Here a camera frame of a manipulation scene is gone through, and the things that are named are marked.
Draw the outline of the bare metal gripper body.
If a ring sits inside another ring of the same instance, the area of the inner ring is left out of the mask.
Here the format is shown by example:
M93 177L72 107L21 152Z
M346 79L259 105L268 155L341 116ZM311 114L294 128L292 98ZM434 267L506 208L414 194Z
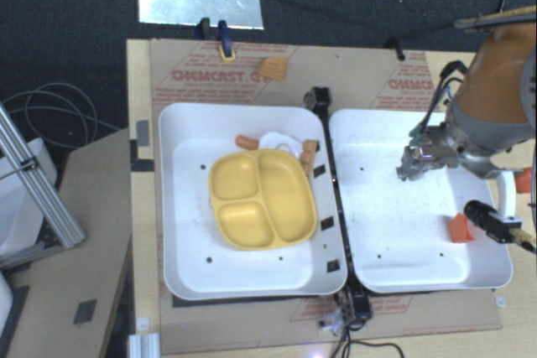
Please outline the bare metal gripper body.
M442 127L426 127L423 132L416 128L409 135L409 144L404 147L401 158L402 173L425 173L459 166L459 155L447 144Z

